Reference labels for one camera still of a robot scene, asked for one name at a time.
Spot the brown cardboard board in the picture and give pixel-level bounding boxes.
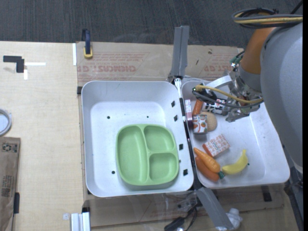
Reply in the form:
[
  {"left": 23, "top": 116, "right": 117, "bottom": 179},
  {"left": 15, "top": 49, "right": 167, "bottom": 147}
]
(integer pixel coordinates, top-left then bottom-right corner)
[{"left": 76, "top": 41, "right": 292, "bottom": 227}]

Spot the yellow banana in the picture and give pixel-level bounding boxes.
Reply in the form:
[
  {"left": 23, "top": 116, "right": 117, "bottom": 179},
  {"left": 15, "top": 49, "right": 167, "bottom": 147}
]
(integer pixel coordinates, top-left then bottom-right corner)
[{"left": 221, "top": 149, "right": 249, "bottom": 176}]

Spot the small can with orange print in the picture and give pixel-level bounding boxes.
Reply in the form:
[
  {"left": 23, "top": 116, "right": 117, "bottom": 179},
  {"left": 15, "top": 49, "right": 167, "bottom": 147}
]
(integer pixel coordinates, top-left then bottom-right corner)
[{"left": 192, "top": 114, "right": 208, "bottom": 135}]

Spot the black and white cow carton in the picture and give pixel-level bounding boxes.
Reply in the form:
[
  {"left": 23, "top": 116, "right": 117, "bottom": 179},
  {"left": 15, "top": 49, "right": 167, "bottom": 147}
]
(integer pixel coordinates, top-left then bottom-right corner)
[{"left": 201, "top": 98, "right": 227, "bottom": 116}]

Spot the green divided plate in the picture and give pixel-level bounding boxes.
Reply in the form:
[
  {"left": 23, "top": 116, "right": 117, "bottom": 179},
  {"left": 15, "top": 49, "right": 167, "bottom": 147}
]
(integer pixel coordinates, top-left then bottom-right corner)
[{"left": 115, "top": 124, "right": 180, "bottom": 192}]

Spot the brown paper bag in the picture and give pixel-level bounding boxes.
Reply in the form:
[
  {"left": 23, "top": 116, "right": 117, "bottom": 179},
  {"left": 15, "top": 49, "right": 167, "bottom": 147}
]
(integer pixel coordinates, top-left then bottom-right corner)
[{"left": 0, "top": 136, "right": 21, "bottom": 231}]

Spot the small pink carton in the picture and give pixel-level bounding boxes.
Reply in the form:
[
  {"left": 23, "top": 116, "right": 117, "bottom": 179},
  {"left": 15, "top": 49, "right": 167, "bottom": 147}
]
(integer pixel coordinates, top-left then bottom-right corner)
[{"left": 184, "top": 99, "right": 193, "bottom": 128}]

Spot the orange carrot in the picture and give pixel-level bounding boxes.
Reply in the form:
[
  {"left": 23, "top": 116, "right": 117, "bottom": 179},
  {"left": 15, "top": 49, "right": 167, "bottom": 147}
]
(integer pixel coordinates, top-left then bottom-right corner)
[
  {"left": 193, "top": 147, "right": 226, "bottom": 180},
  {"left": 194, "top": 156, "right": 220, "bottom": 183},
  {"left": 192, "top": 99, "right": 204, "bottom": 116}
]

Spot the tan biscuit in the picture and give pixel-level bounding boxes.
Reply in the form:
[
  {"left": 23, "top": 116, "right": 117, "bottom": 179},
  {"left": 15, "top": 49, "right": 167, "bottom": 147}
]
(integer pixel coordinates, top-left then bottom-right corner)
[{"left": 204, "top": 111, "right": 218, "bottom": 132}]

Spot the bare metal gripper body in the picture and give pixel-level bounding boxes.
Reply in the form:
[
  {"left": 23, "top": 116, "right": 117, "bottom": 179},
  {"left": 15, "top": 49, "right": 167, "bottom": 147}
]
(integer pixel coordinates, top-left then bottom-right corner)
[{"left": 228, "top": 75, "right": 263, "bottom": 116}]

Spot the orange and white carton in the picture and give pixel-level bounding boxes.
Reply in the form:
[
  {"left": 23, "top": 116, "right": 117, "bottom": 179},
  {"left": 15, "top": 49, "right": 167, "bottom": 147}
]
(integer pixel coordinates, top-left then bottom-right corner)
[{"left": 202, "top": 133, "right": 231, "bottom": 158}]

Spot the white plastic tray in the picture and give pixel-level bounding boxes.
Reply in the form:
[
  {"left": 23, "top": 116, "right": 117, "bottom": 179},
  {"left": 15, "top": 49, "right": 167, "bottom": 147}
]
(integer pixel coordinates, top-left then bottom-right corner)
[
  {"left": 180, "top": 80, "right": 291, "bottom": 190},
  {"left": 81, "top": 80, "right": 194, "bottom": 198}
]

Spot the crumpled white paper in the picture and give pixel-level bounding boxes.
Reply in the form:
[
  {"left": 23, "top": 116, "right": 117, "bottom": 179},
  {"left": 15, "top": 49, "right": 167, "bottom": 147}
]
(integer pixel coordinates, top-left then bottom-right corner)
[{"left": 225, "top": 207, "right": 243, "bottom": 229}]

